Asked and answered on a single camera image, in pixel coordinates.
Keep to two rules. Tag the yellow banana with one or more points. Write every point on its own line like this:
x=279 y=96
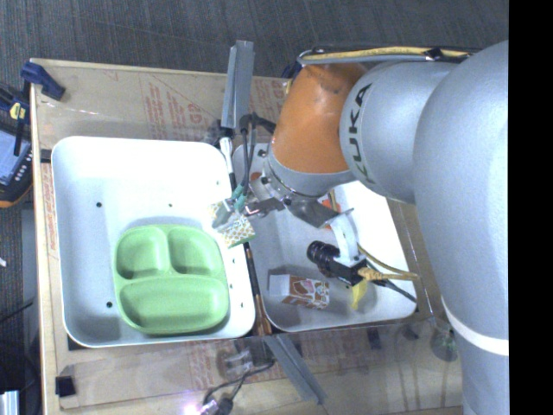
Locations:
x=358 y=296

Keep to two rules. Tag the brown and white carton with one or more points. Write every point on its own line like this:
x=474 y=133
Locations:
x=302 y=291

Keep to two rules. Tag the yellow and green patterned carton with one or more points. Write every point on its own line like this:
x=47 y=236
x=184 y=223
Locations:
x=239 y=231

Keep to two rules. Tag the orange rounded object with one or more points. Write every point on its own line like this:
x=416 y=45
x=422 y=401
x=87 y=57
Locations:
x=333 y=206

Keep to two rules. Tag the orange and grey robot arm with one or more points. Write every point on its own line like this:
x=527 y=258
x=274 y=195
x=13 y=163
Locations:
x=389 y=128

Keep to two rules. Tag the thin black and white rod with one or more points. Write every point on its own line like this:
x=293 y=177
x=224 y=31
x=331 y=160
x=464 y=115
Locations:
x=257 y=292

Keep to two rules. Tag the black cylinder on white bracket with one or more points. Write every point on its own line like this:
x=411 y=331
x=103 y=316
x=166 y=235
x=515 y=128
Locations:
x=341 y=268

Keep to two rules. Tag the green divided plate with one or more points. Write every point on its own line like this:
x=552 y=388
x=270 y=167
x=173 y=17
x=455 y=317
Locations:
x=173 y=292

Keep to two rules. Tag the white plastic tray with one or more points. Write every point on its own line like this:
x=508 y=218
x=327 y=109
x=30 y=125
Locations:
x=142 y=180
x=289 y=249

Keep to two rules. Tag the brown cardboard board red print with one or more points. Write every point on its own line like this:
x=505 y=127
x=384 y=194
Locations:
x=108 y=102

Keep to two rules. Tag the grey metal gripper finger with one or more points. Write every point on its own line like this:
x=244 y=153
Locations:
x=224 y=214

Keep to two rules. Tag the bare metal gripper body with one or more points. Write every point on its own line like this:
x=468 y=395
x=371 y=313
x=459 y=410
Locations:
x=272 y=193

